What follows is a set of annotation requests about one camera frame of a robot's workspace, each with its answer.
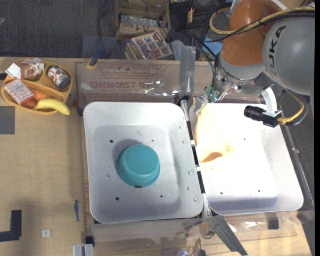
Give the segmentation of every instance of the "black connector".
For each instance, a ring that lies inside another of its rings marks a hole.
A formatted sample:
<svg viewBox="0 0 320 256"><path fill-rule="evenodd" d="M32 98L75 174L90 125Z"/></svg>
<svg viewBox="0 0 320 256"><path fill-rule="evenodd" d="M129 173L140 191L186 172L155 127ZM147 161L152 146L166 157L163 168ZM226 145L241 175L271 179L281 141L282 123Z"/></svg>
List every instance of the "black connector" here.
<svg viewBox="0 0 320 256"><path fill-rule="evenodd" d="M276 116L269 116L264 114L265 112L267 111L260 107L247 106L244 110L244 116L254 121L263 122L265 126L269 126L272 128L277 127L280 124L278 118L280 117L281 113Z"/></svg>

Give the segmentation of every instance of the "teal object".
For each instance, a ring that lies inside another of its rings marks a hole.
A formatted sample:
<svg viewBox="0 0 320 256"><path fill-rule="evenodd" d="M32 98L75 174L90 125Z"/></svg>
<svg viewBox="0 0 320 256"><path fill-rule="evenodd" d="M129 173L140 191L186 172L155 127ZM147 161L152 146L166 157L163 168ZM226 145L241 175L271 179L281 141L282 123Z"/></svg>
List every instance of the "teal object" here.
<svg viewBox="0 0 320 256"><path fill-rule="evenodd" d="M148 187L160 175L159 157L151 147L136 144L121 153L116 171L128 185L135 188Z"/></svg>

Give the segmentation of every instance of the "metal leg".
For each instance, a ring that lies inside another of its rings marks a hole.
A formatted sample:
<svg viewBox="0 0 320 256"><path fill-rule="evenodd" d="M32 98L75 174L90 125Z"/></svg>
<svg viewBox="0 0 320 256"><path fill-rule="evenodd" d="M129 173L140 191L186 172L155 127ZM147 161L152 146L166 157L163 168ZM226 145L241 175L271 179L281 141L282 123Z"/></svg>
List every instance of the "metal leg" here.
<svg viewBox="0 0 320 256"><path fill-rule="evenodd" d="M219 236L231 252L238 252L242 256L248 255L223 216L218 215L207 218L206 221L209 224L210 230Z"/></svg>

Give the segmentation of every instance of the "yellow banana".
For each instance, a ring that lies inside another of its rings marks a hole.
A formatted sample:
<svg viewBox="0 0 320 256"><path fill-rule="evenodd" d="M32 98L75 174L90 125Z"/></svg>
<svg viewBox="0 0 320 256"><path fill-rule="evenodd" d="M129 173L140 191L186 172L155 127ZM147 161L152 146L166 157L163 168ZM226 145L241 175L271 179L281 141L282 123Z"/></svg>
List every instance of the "yellow banana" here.
<svg viewBox="0 0 320 256"><path fill-rule="evenodd" d="M65 103L63 103L61 100L58 100L55 98L42 99L34 107L34 110L44 110L44 109L57 110L58 112L66 116L70 115L70 110L68 106Z"/></svg>

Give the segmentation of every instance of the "can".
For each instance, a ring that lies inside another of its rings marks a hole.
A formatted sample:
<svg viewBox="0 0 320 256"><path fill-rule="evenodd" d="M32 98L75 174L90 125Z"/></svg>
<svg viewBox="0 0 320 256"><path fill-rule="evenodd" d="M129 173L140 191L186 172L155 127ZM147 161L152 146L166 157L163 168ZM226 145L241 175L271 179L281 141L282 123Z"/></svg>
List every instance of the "can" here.
<svg viewBox="0 0 320 256"><path fill-rule="evenodd" d="M47 75L60 89L66 88L71 82L71 78L67 73L57 65L51 67Z"/></svg>

